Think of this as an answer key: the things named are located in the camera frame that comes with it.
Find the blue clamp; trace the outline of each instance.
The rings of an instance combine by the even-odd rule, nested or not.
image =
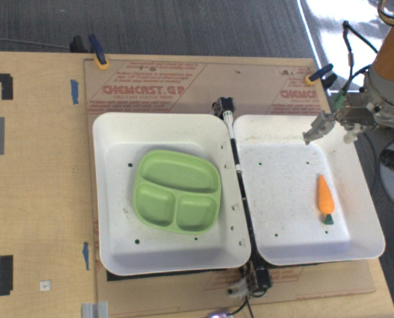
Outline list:
[[[332,71],[333,68],[334,65],[332,64],[326,65],[325,67],[322,67],[319,71],[305,77],[304,81],[307,85],[312,86],[317,82],[317,80],[321,79],[321,77],[323,77],[326,73]]]
[[[94,60],[100,70],[106,70],[110,67],[109,60],[105,57],[104,49],[94,34],[89,35],[91,53],[95,53]]]

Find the carrot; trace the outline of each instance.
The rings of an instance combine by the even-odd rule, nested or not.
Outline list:
[[[334,200],[332,198],[332,194],[324,179],[324,176],[319,176],[319,189],[318,189],[318,202],[319,202],[319,209],[324,215],[326,215],[324,224],[331,225],[334,223],[332,220],[332,212],[335,210]]]

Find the green plate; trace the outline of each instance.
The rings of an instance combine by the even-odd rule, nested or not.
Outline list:
[[[134,210],[142,222],[157,229],[201,234],[216,223],[221,177],[205,159],[153,150],[138,165],[133,193]]]

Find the toy carrot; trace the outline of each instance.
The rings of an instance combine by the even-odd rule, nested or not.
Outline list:
[[[319,176],[318,192],[319,192],[318,202],[319,202],[320,212],[326,215],[324,219],[324,224],[332,225],[334,221],[332,220],[331,214],[335,210],[335,204],[330,189],[328,187],[328,184],[326,183],[326,180],[322,175]]]

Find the wooden table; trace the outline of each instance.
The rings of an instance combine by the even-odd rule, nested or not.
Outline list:
[[[90,58],[90,54],[0,52],[0,74],[11,74],[14,79],[13,100],[1,100],[0,84],[0,117],[5,119],[5,150],[0,154],[0,256],[14,260],[14,286],[10,295],[0,296],[0,317],[80,317],[82,303],[97,302],[83,69],[83,61]],[[71,80],[78,82],[76,104]],[[85,242],[89,270],[82,252]],[[253,305],[254,315],[394,317],[379,260],[370,260],[369,266],[374,293]],[[46,283],[40,283],[45,280],[50,280],[50,291],[45,291]],[[237,316],[249,314],[243,310]]]

